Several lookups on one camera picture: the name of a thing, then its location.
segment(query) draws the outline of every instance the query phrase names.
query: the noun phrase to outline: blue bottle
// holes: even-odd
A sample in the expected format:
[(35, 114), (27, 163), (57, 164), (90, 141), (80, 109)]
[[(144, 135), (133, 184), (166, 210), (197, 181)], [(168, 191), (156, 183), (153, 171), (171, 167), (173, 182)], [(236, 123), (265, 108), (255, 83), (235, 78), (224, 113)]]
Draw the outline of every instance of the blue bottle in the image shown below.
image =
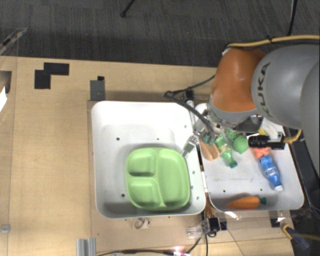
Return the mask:
[(272, 158), (269, 155), (265, 155), (260, 158), (260, 164), (263, 170), (264, 175), (270, 181), (273, 186), (274, 190), (279, 192), (284, 189), (284, 187), (280, 183), (280, 176), (279, 172), (272, 161)]

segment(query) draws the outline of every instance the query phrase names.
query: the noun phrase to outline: wooden table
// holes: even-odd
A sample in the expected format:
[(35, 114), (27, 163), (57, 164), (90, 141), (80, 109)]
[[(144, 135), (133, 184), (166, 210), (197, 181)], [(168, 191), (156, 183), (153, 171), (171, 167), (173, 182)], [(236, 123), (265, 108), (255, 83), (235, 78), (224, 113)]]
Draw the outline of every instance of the wooden table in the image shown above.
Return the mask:
[[(52, 75), (51, 89), (34, 89), (35, 70), (43, 70), (44, 62), (69, 63), (69, 75)], [(131, 219), (99, 216), (98, 221), (94, 217), (87, 119), (90, 80), (105, 77), (107, 100), (165, 101), (163, 92), (201, 82), (214, 71), (208, 67), (19, 57), (17, 73), (13, 72), (17, 76), (15, 108), (14, 100), (6, 105), (8, 110), (14, 109), (11, 177), (2, 181), (10, 181), (9, 195), (0, 194), (9, 199), (11, 231), (7, 240), (2, 236), (0, 256), (75, 256), (77, 239), (97, 238), (97, 226), (115, 234), (97, 238), (98, 253), (189, 248), (195, 241), (186, 238), (185, 227), (197, 223), (199, 216), (152, 218), (148, 231), (134, 230)], [(197, 94), (208, 95), (210, 88), (211, 83)], [(1, 143), (10, 139), (0, 138)], [(231, 221), (229, 230), (209, 239), (209, 255), (293, 256), (291, 242), (280, 228), (271, 228), (268, 216), (267, 212), (248, 213), (247, 221)], [(285, 221), (292, 226), (290, 218)], [(153, 233), (152, 239), (141, 241), (144, 231)], [(205, 251), (201, 241), (192, 255), (204, 256)]]

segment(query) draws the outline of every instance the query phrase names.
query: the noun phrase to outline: green bottle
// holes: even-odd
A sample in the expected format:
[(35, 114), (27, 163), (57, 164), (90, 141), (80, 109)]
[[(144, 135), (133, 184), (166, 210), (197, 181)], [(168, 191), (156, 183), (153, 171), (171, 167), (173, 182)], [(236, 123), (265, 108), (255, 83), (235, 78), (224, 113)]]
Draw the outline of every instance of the green bottle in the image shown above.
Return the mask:
[(227, 142), (225, 141), (225, 138), (220, 134), (214, 141), (217, 148), (219, 149), (221, 153), (221, 157), (228, 161), (229, 166), (231, 168), (236, 167), (238, 164), (237, 162), (232, 158), (232, 149), (228, 146)]
[(234, 130), (231, 130), (230, 128), (225, 129), (225, 135), (226, 137), (232, 141), (233, 149), (240, 154), (245, 152), (248, 147), (248, 140), (245, 136), (242, 135), (241, 132), (237, 132)]

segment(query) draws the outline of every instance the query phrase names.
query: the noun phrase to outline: green plate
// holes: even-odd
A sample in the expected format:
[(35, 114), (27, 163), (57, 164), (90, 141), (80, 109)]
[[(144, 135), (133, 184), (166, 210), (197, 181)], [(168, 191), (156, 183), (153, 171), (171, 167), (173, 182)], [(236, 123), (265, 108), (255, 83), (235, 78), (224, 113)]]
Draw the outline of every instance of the green plate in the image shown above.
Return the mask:
[(190, 199), (186, 160), (176, 150), (148, 147), (132, 151), (125, 164), (131, 203), (149, 211), (172, 211)]

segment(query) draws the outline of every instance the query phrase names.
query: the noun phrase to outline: green ball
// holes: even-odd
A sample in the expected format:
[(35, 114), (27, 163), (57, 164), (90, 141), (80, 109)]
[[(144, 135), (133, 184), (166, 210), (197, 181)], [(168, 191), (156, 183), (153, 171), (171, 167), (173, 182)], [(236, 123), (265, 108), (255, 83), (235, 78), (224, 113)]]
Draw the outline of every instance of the green ball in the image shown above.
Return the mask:
[(233, 142), (234, 150), (239, 152), (240, 154), (245, 152), (248, 149), (248, 147), (248, 140), (243, 135), (238, 136)]

